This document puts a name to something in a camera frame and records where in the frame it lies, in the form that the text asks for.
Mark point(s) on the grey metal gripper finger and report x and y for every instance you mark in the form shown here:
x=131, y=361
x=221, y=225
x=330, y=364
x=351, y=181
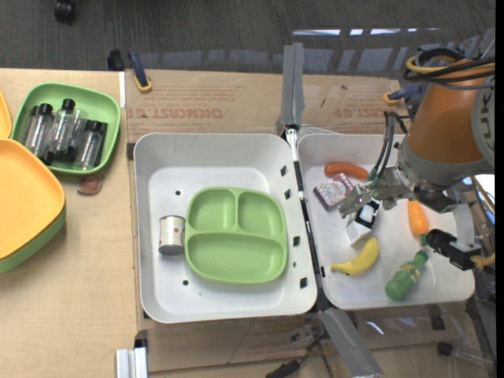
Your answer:
x=352, y=203
x=388, y=204

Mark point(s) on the brown cardboard board red print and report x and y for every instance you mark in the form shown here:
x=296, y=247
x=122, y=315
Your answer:
x=204, y=101

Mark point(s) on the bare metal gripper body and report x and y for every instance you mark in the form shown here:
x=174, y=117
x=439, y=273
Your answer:
x=393, y=183

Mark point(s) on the green plate under yellow plate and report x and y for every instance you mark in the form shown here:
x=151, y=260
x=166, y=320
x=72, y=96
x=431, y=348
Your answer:
x=47, y=252

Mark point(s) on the pink and white carton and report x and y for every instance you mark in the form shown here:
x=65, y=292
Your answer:
x=332, y=191

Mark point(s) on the green square plate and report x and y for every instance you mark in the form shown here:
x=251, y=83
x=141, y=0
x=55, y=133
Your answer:
x=106, y=108

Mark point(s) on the yellow square plate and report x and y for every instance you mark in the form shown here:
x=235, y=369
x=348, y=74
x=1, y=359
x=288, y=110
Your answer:
x=4, y=116
x=27, y=195

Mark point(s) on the green bottle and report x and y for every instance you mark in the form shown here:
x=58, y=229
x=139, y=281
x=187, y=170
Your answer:
x=403, y=280

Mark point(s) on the orange carrot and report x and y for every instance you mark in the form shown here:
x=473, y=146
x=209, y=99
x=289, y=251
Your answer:
x=417, y=219

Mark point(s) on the clear plastic bottle black cap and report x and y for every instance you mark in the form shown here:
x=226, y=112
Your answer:
x=90, y=148
x=48, y=157
x=39, y=130
x=63, y=126

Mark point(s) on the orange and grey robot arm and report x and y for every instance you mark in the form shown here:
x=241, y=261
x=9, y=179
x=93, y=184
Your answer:
x=445, y=132

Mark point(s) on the black cylinder on white bracket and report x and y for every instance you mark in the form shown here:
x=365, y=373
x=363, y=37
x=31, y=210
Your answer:
x=453, y=246

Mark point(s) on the yellow banana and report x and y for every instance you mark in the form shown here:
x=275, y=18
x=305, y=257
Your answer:
x=360, y=260

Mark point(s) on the white and black carton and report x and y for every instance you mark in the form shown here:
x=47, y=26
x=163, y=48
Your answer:
x=360, y=232

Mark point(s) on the green divided plate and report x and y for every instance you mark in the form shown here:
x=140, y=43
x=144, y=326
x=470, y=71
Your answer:
x=236, y=250

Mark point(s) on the white can with orange dots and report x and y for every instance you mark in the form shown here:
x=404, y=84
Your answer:
x=172, y=234

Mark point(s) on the white plastic tray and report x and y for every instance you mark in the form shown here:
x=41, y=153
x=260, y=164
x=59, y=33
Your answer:
x=220, y=301
x=393, y=250

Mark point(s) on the orange sausage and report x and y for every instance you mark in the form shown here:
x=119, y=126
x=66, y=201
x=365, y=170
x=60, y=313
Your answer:
x=344, y=169

